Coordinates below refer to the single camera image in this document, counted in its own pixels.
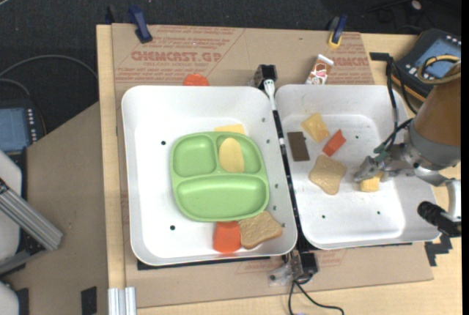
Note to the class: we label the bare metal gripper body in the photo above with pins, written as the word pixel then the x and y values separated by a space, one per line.
pixel 402 159

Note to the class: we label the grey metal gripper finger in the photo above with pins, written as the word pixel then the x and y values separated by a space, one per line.
pixel 389 173
pixel 367 169

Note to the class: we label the yellow toy food block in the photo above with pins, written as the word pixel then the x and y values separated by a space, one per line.
pixel 370 185

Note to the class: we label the tan toy bread slice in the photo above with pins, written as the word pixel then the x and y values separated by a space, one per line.
pixel 258 231
pixel 327 174

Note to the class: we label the orange-red wedge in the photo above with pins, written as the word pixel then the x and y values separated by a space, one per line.
pixel 334 143

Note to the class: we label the white plastic tray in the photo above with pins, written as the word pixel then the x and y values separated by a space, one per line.
pixel 359 218
pixel 154 174

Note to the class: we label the yellow cheese wedge with holes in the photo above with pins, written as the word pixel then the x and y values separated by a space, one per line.
pixel 316 127

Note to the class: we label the brown chocolate bar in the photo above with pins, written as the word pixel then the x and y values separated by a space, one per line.
pixel 298 147

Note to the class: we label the thin black and white rod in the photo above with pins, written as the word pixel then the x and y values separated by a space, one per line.
pixel 281 139

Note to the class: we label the white and brown carton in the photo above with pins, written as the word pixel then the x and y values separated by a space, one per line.
pixel 319 70

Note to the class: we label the yellow oval toy potato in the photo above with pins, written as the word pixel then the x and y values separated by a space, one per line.
pixel 231 156

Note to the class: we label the yellow flat cheese slice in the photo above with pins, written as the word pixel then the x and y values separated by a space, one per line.
pixel 231 129

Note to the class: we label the green divided plate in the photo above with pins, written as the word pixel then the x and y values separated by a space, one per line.
pixel 220 192

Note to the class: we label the orange toy carrot chunk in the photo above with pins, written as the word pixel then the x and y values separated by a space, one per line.
pixel 226 237

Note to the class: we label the brown cardboard board red print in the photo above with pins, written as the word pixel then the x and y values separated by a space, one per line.
pixel 227 53

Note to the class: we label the orange round toy food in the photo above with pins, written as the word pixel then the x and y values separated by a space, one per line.
pixel 196 80

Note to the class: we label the black cylinder on white bracket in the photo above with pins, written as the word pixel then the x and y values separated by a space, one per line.
pixel 436 214

